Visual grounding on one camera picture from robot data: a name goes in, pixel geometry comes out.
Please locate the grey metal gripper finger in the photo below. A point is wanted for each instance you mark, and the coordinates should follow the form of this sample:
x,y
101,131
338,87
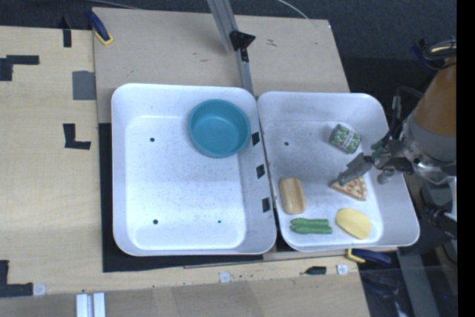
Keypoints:
x,y
385,176
355,169

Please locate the green can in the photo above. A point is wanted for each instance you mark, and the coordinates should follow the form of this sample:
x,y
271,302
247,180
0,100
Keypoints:
x,y
345,138

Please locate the blue bowl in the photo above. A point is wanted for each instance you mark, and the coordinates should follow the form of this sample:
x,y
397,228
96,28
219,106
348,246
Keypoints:
x,y
219,130

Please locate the pale wood board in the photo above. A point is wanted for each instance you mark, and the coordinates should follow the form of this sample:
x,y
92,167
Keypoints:
x,y
167,48

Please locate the yellow potato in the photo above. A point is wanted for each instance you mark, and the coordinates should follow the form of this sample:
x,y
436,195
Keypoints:
x,y
353,223

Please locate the black cylinder on white bracket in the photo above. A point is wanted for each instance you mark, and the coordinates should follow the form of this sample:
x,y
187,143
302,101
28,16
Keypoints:
x,y
435,214

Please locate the tan bread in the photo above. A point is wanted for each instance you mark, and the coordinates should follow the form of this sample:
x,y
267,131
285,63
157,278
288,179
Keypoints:
x,y
292,196

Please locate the white plastic tray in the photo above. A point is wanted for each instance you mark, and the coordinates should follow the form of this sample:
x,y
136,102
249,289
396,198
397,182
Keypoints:
x,y
311,163
178,182

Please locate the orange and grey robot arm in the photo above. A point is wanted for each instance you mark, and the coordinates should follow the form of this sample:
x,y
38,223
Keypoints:
x,y
439,104

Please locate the pizza slice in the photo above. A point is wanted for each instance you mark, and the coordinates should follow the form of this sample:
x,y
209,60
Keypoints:
x,y
354,190

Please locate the green beans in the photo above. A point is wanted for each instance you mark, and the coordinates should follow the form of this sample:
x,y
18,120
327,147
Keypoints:
x,y
311,226

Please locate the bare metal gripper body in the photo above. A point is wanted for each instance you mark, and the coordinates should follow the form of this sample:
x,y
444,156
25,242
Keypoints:
x,y
399,156

